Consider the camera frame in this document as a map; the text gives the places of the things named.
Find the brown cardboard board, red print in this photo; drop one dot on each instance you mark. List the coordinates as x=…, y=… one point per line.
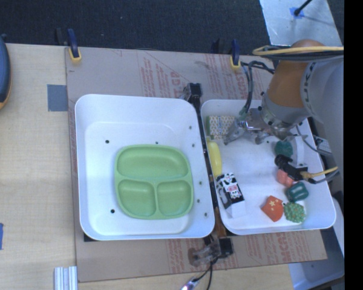
x=133, y=71

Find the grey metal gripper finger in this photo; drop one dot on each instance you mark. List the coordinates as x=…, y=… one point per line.
x=233, y=134
x=261, y=137

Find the green divided plate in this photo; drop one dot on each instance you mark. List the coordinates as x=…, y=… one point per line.
x=152, y=165

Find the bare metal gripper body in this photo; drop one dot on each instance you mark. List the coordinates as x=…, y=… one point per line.
x=260, y=122

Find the yellow and green patterned packet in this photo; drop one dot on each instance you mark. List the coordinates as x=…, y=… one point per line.
x=219, y=127

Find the yellow banana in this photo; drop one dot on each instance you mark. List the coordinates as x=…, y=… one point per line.
x=214, y=159

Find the dark green bell pepper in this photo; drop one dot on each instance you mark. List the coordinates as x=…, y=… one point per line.
x=298, y=192

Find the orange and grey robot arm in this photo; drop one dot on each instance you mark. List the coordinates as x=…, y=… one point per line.
x=287, y=83

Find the cow print milk carton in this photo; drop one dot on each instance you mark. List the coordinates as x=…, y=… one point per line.
x=231, y=192

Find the black cylinder on white bracket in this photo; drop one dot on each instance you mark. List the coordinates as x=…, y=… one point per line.
x=292, y=166

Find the orange toy carrot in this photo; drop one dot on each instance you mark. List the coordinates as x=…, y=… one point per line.
x=282, y=178

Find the green grapes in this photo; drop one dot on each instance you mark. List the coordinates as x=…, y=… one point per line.
x=295, y=212

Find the white plastic tray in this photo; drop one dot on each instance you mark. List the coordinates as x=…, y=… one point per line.
x=254, y=174
x=103, y=162

